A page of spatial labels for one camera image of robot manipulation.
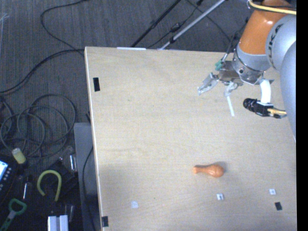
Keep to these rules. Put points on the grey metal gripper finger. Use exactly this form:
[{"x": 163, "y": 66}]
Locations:
[
  {"x": 230, "y": 87},
  {"x": 209, "y": 82}
]

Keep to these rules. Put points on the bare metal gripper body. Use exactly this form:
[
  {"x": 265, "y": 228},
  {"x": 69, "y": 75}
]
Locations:
[{"x": 231, "y": 74}]

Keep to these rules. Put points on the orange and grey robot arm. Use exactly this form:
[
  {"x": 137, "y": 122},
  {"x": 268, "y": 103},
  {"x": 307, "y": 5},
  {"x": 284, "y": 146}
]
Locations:
[{"x": 257, "y": 35}]

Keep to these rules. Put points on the pale wood board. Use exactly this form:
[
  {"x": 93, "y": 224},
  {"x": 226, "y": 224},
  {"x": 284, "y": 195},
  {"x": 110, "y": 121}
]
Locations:
[{"x": 168, "y": 129}]

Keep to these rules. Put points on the orange pear-shaped toy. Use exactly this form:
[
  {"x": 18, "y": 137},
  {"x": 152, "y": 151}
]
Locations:
[{"x": 211, "y": 170}]

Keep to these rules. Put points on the pale yellow small bottle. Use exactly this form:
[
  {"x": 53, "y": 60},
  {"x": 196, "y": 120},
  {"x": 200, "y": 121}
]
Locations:
[{"x": 18, "y": 156}]

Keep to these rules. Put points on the black cylinder on white bracket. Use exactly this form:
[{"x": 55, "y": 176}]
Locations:
[{"x": 261, "y": 107}]

